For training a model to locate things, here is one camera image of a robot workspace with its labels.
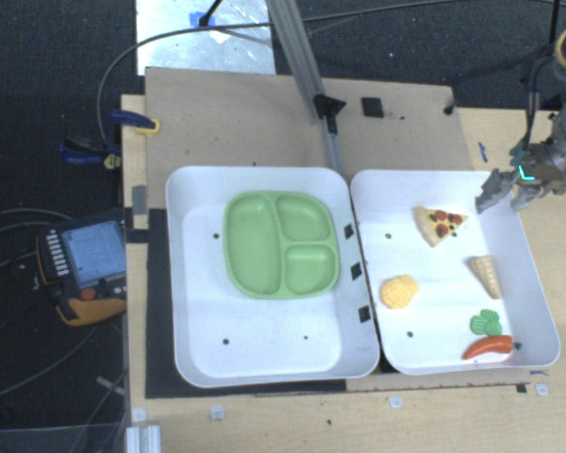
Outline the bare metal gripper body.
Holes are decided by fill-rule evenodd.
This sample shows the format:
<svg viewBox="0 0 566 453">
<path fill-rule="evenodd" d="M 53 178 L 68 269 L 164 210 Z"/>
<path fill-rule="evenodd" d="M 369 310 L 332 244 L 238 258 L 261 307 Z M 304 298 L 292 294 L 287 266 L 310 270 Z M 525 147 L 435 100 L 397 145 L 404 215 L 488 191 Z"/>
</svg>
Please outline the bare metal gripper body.
<svg viewBox="0 0 566 453">
<path fill-rule="evenodd" d="M 566 119 L 556 119 L 551 134 L 527 148 L 522 181 L 538 195 L 566 193 Z"/>
</svg>

